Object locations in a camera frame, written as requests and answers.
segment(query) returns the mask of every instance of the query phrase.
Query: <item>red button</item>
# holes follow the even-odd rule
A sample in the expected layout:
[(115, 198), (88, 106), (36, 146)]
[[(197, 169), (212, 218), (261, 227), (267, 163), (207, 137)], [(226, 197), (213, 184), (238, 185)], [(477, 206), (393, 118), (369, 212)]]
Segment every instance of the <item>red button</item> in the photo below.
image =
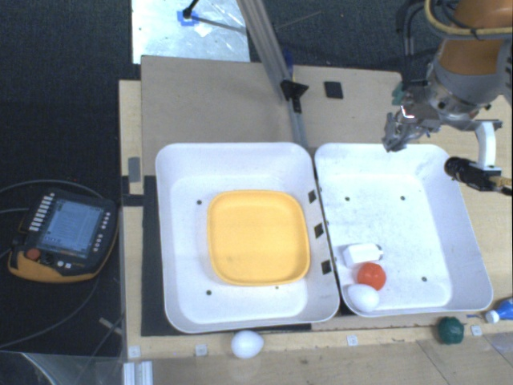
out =
[(32, 261), (37, 261), (41, 257), (41, 251), (37, 248), (30, 248), (25, 252), (25, 257)]

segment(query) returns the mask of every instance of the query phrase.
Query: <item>controller screen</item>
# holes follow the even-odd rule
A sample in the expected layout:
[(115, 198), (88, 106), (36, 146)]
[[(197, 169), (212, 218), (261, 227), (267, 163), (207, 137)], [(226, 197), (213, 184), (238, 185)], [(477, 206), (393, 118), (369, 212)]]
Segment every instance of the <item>controller screen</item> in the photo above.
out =
[(102, 215), (101, 207), (57, 199), (39, 248), (86, 258)]

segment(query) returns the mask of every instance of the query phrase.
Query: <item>white bracket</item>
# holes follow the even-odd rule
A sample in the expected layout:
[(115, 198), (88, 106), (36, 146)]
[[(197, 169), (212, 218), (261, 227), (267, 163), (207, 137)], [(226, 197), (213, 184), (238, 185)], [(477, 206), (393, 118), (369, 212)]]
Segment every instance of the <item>white bracket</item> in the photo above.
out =
[(356, 335), (347, 335), (347, 345), (350, 347), (357, 347), (358, 337)]
[(151, 361), (125, 363), (123, 385), (153, 385), (153, 364)]
[(196, 356), (207, 356), (208, 355), (208, 345), (206, 343), (196, 345), (195, 355)]
[(141, 347), (139, 345), (133, 345), (128, 348), (128, 358), (140, 358), (142, 356)]
[(479, 121), (475, 129), (475, 135), (479, 143), (479, 158), (474, 165), (484, 171), (500, 169), (495, 167), (495, 153), (497, 144), (495, 142), (495, 124), (493, 121)]
[(475, 337), (480, 337), (483, 335), (483, 330), (481, 330), (481, 326), (479, 325), (471, 325), (471, 332)]

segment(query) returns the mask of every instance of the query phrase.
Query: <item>black clamp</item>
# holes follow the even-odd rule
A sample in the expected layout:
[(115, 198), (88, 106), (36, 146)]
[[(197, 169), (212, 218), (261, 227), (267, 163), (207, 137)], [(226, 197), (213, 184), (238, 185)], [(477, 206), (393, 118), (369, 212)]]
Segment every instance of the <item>black clamp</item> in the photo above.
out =
[(303, 94), (305, 94), (305, 91), (309, 89), (309, 86), (294, 83), (290, 80), (283, 80), (280, 84), (280, 87), (286, 100), (289, 101), (290, 99), (292, 99), (294, 112), (296, 112), (297, 114), (301, 114), (301, 102), (299, 99)]
[(507, 196), (511, 195), (510, 188), (499, 187), (492, 180), (492, 177), (501, 175), (500, 169), (483, 170), (472, 161), (459, 157), (447, 160), (444, 169), (448, 176), (478, 191), (497, 191)]

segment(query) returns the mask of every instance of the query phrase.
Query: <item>green ball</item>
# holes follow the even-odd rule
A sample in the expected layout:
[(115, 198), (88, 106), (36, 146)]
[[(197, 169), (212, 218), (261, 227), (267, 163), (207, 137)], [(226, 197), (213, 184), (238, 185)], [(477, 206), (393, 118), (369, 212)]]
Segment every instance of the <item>green ball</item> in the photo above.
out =
[(461, 343), (464, 331), (463, 324), (455, 317), (444, 317), (438, 323), (438, 336), (447, 345)]

